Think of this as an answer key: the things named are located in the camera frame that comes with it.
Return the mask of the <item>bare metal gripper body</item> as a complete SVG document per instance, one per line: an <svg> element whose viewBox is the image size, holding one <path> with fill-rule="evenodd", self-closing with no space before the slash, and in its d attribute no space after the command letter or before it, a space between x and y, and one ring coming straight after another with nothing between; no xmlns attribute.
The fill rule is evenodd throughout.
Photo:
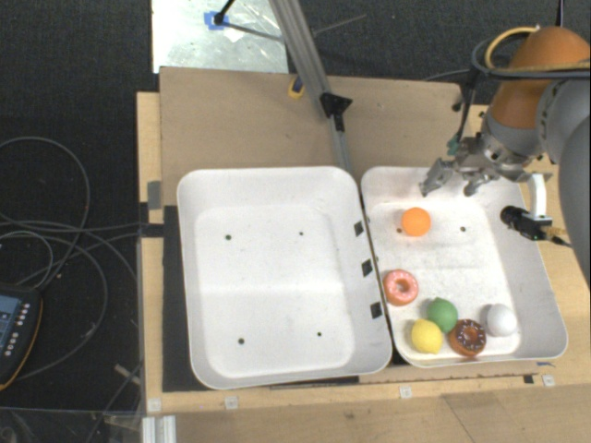
<svg viewBox="0 0 591 443"><path fill-rule="evenodd" d="M525 167L537 156L537 150L508 147L490 133L477 133L472 137L452 137L454 169L466 179L496 180L505 178L523 182Z"/></svg>

